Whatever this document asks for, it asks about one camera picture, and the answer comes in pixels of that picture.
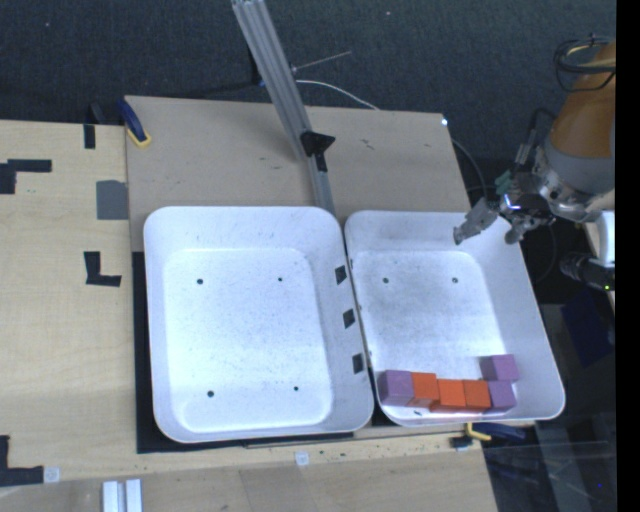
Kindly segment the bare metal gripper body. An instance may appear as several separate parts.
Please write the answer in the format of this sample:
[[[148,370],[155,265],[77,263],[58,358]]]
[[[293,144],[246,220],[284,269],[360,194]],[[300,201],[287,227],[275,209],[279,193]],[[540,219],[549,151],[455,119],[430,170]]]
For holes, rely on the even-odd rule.
[[[556,218],[593,222],[601,214],[593,207],[595,199],[553,170],[511,170],[499,178],[499,211],[513,229],[535,229]]]

